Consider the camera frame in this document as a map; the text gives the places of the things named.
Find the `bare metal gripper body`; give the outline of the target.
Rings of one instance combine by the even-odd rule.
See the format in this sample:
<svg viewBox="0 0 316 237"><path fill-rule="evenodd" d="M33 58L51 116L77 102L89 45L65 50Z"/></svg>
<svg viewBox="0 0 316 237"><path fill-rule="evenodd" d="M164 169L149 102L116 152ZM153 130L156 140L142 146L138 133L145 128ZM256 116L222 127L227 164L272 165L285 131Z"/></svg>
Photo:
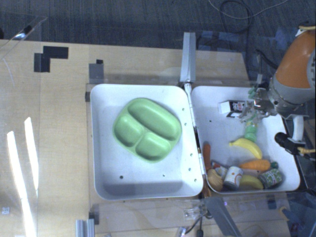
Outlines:
<svg viewBox="0 0 316 237"><path fill-rule="evenodd" d="M254 95L252 108L255 111L269 112L276 116L279 96L273 89L258 88Z"/></svg>

